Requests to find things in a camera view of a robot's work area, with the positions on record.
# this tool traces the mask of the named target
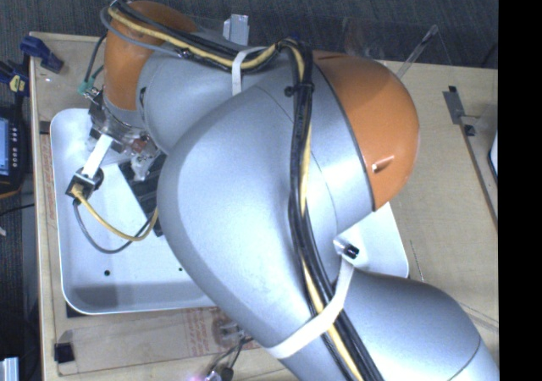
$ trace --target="white plastic clip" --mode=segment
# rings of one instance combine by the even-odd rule
[[[350,287],[354,269],[354,266],[343,256],[335,287],[335,295],[329,304],[317,316],[303,324],[289,338],[278,345],[266,348],[266,351],[279,360],[288,358],[328,331],[345,305],[346,294]]]
[[[249,55],[252,52],[259,52],[260,50],[263,50],[265,47],[253,47],[253,48],[247,48],[246,50],[241,50],[237,53],[237,56],[235,56],[234,62],[231,65],[231,95],[234,97],[238,93],[242,92],[242,85],[241,85],[241,64],[243,63],[243,60],[245,60],[246,56]]]

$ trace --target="clamp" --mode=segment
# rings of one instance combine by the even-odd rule
[[[11,60],[8,63],[0,61],[0,83],[9,85],[9,90],[19,97],[29,97],[28,63],[30,56],[41,58],[41,66],[57,74],[64,66],[64,62],[57,58],[45,43],[34,36],[25,36],[19,48],[23,52],[22,63]]]

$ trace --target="white tray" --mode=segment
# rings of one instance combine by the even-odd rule
[[[214,306],[179,264],[165,237],[151,232],[119,253],[104,254],[83,235],[73,199],[65,191],[90,155],[86,149],[90,128],[88,112],[78,108],[63,110],[51,123],[60,268],[66,301],[77,312],[91,315]],[[104,181],[89,202],[109,223],[133,235],[146,217],[119,170],[118,156],[110,151],[104,159]],[[126,242],[104,229],[82,206],[80,214],[100,246],[111,250]]]

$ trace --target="robotic arm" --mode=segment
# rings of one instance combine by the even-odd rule
[[[101,18],[91,136],[139,179],[167,156],[160,224],[217,306],[299,379],[498,379],[448,295],[350,267],[344,233],[399,192],[418,153],[416,109],[385,66],[290,38],[239,46],[159,3],[117,0]]]

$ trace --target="black connector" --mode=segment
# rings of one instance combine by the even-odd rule
[[[300,82],[297,83],[295,86],[287,86],[285,88],[285,95],[290,98],[293,97],[298,91],[301,90],[308,90],[309,92],[314,92],[314,83],[311,81],[308,82]]]
[[[72,193],[74,185],[80,185],[82,188],[83,197],[88,199],[94,191],[100,188],[100,185],[102,185],[103,182],[103,170],[101,168],[98,169],[94,175],[94,178],[83,174],[82,171],[83,168],[80,168],[77,170],[77,172],[75,172],[74,176],[69,182],[68,189],[66,190],[66,194],[73,197],[76,201],[79,201],[79,199],[77,199],[77,197],[75,197],[75,195]]]
[[[356,259],[357,255],[359,255],[359,249],[352,244],[348,244],[343,249],[343,254],[347,255],[350,259]]]
[[[225,367],[220,371],[222,381],[231,381],[234,378],[234,370],[231,367]]]

